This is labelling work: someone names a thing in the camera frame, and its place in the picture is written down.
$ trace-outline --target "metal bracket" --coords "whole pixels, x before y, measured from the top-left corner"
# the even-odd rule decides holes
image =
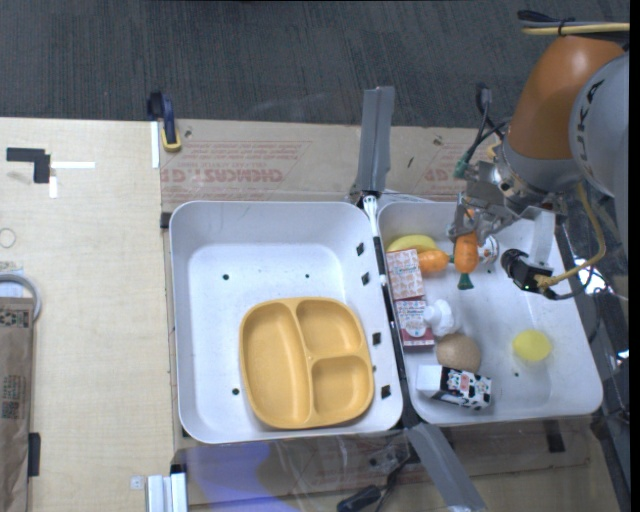
[[[395,89],[376,87],[364,92],[358,174],[351,194],[375,194],[385,188],[391,168],[391,117]]]
[[[406,432],[450,511],[486,510],[484,501],[440,428],[421,423]]]
[[[555,213],[546,210],[537,210],[536,213],[528,261],[532,265],[552,271],[548,265],[555,237],[556,216]]]
[[[147,512],[188,512],[187,475],[151,475],[146,486]]]

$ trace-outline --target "yellow egg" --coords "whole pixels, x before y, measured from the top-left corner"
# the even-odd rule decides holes
[[[525,361],[542,361],[551,352],[551,342],[536,329],[527,329],[518,334],[512,342],[513,350]]]

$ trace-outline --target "yellow plate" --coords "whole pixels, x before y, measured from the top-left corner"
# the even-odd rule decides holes
[[[334,425],[362,414],[373,370],[362,326],[342,302],[263,302],[240,324],[240,366],[256,416],[272,427]]]

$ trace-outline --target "white basin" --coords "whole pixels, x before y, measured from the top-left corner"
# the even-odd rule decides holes
[[[232,443],[379,432],[397,423],[402,393],[363,211],[340,202],[194,201],[176,209],[169,233],[178,410],[193,438]],[[338,300],[360,320],[374,397],[359,417],[286,430],[252,411],[241,375],[240,324],[253,306],[289,297]]]
[[[400,235],[422,233],[451,253],[445,229],[454,211],[454,203],[390,203],[378,215],[382,240],[388,243]],[[533,226],[532,221],[520,220],[498,233],[495,238],[500,254],[511,248],[528,252]],[[564,271],[555,240],[550,264],[554,274]],[[552,301],[520,290],[502,269],[499,258],[477,267],[471,274],[471,290],[458,290],[458,278],[453,265],[425,278],[425,297],[428,304],[447,300],[461,321],[461,332],[480,346],[478,373],[492,379],[493,403],[474,411],[426,398],[415,389],[415,378],[419,365],[437,364],[435,351],[406,349],[411,400],[420,417],[445,426],[584,415],[600,406],[602,383],[573,299]],[[571,291],[566,281],[554,290],[559,294]],[[525,363],[513,353],[511,342],[525,329],[538,329],[549,337],[553,350],[545,360]]]

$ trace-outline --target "cardboard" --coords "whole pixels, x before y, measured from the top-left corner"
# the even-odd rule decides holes
[[[359,126],[181,119],[176,128],[180,151],[159,146],[163,227],[188,201],[342,200],[358,170]],[[454,179],[453,170],[475,132],[392,127],[386,188],[432,200],[454,199],[465,182]],[[489,142],[476,151],[477,157]]]

